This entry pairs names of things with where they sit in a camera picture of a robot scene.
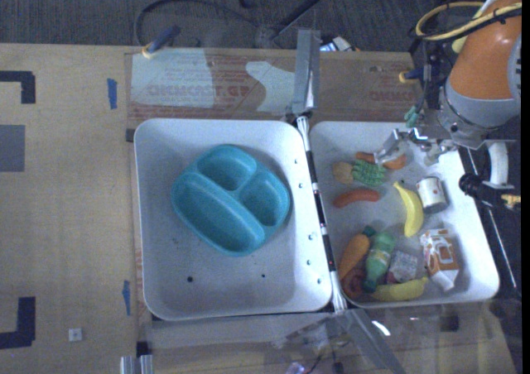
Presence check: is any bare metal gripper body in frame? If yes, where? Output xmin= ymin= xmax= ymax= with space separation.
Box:
xmin=407 ymin=110 xmax=494 ymax=151

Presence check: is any tan toy bread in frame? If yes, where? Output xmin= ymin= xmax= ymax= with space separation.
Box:
xmin=331 ymin=161 xmax=355 ymax=185

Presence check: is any red toy sausage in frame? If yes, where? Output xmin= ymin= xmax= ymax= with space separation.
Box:
xmin=332 ymin=187 xmax=382 ymax=209

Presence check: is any yellow banana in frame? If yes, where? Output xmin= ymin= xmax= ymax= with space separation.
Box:
xmin=392 ymin=180 xmax=426 ymax=239
xmin=369 ymin=276 xmax=430 ymax=304

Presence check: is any brown cardboard board red print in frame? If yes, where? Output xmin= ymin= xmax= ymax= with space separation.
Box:
xmin=123 ymin=46 xmax=517 ymax=374

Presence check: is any white plastic tray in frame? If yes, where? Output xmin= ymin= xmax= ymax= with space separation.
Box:
xmin=132 ymin=117 xmax=335 ymax=322
xmin=308 ymin=120 xmax=501 ymax=309

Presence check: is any white and orange carton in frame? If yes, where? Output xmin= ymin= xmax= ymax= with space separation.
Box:
xmin=419 ymin=228 xmax=461 ymax=293

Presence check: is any orange carrot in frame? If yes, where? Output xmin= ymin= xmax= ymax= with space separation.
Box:
xmin=338 ymin=225 xmax=377 ymax=281

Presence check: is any green plastic bottle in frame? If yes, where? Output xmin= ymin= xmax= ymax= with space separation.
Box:
xmin=362 ymin=231 xmax=397 ymax=294

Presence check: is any small white printed packet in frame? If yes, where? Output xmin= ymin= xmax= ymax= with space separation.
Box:
xmin=386 ymin=249 xmax=420 ymax=285

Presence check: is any red toy doughnut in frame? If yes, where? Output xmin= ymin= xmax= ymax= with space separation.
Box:
xmin=340 ymin=267 xmax=368 ymax=300

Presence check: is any blue divided plate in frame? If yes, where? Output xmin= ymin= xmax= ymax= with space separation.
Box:
xmin=169 ymin=143 xmax=292 ymax=258

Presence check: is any black cylinder on white bracket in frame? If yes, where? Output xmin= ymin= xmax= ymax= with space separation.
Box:
xmin=458 ymin=140 xmax=519 ymax=211

